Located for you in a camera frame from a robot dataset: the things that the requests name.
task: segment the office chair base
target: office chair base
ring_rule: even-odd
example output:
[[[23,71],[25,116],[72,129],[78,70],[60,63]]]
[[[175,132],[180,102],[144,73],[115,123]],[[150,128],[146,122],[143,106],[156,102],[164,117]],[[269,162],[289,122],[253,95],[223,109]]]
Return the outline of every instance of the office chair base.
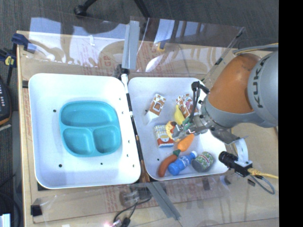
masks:
[[[74,8],[74,13],[77,16],[84,16],[85,17],[87,15],[86,10],[87,10],[87,8],[84,7],[83,5],[78,5]]]

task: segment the teal divided plate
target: teal divided plate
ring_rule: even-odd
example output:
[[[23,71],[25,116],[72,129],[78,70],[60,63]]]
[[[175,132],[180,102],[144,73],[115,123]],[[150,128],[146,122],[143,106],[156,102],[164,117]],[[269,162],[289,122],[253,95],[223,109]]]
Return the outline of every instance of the teal divided plate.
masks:
[[[122,143],[117,113],[105,102],[69,102],[60,110],[59,124],[64,147],[77,157],[111,154]]]

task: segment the black connector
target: black connector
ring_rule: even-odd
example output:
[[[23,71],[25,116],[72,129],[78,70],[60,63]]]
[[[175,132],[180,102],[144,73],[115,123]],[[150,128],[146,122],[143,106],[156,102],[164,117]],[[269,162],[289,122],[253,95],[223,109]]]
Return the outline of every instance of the black connector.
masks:
[[[131,222],[131,219],[125,217],[125,218],[123,219],[123,222],[122,222],[121,227],[128,227],[130,222]]]

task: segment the toy water bottle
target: toy water bottle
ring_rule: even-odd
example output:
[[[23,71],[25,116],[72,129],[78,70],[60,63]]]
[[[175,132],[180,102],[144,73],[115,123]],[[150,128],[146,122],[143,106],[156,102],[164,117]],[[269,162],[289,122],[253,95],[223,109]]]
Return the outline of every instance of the toy water bottle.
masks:
[[[191,164],[191,161],[197,157],[197,153],[192,151],[189,155],[179,157],[175,162],[170,163],[168,170],[172,175],[178,175],[180,171]]]

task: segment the tin can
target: tin can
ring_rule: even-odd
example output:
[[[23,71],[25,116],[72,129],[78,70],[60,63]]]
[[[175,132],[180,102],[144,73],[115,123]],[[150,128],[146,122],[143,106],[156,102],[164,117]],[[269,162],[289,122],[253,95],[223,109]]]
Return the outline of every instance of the tin can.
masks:
[[[193,162],[192,166],[197,172],[206,171],[214,163],[213,156],[207,152],[203,151],[199,156],[197,156]]]

